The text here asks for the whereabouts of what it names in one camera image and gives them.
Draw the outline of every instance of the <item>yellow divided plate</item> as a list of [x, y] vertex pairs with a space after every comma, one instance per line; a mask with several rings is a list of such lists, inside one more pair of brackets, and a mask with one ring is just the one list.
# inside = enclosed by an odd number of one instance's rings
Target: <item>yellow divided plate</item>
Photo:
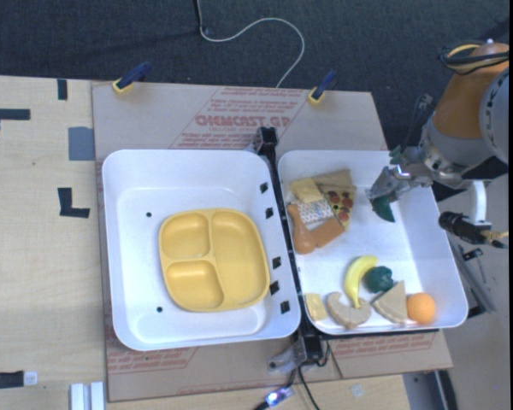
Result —
[[226, 208], [168, 217], [159, 233], [165, 285], [190, 311], [214, 312], [253, 305], [270, 284], [268, 261], [253, 221]]

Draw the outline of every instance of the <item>toy orange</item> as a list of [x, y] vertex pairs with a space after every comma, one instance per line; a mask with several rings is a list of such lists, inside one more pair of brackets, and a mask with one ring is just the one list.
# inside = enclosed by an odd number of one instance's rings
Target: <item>toy orange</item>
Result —
[[407, 300], [407, 314], [419, 324], [429, 324], [435, 319], [435, 300], [428, 293], [415, 293]]

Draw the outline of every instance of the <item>cardboard sheet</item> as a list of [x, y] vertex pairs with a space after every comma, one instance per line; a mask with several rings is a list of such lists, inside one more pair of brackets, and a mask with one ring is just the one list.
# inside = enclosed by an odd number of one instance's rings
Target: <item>cardboard sheet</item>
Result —
[[[137, 83], [125, 95], [117, 95], [111, 83], [93, 85], [109, 401], [286, 381], [286, 376], [268, 372], [267, 359], [288, 348], [289, 338], [149, 352], [131, 350], [118, 341], [110, 313], [101, 167], [106, 156], [119, 149], [248, 149], [260, 126], [276, 128], [278, 158], [295, 149], [386, 149], [370, 93], [330, 91], [317, 106], [306, 101], [308, 93]], [[332, 340], [331, 348], [334, 362], [310, 368], [307, 381], [451, 366], [441, 331]]]

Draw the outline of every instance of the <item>blue clamp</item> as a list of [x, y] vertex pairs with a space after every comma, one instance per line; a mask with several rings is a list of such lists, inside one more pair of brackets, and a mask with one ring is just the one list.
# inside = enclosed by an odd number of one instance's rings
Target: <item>blue clamp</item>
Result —
[[328, 72], [327, 76], [323, 78], [321, 83], [316, 86], [310, 93], [308, 94], [308, 101], [312, 105], [317, 105], [321, 100], [323, 100], [325, 90], [332, 90], [336, 85], [336, 72], [331, 70]]
[[150, 72], [152, 65], [149, 62], [138, 64], [135, 68], [129, 70], [120, 79], [112, 83], [112, 88], [118, 94], [123, 94], [133, 88], [133, 82], [144, 80], [146, 75]]

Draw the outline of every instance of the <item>dark floor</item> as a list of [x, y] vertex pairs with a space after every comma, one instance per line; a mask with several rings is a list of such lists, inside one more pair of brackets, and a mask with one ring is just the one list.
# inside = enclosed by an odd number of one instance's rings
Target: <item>dark floor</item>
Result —
[[[510, 0], [200, 0], [212, 38], [262, 17], [304, 36], [282, 87], [311, 88], [330, 69], [337, 90], [370, 91], [388, 147], [407, 132], [416, 99], [451, 77], [439, 50], [466, 39], [509, 43]], [[297, 33], [266, 22], [212, 44], [192, 0], [0, 0], [0, 74], [116, 79], [140, 62], [148, 81], [276, 86], [300, 52]]]

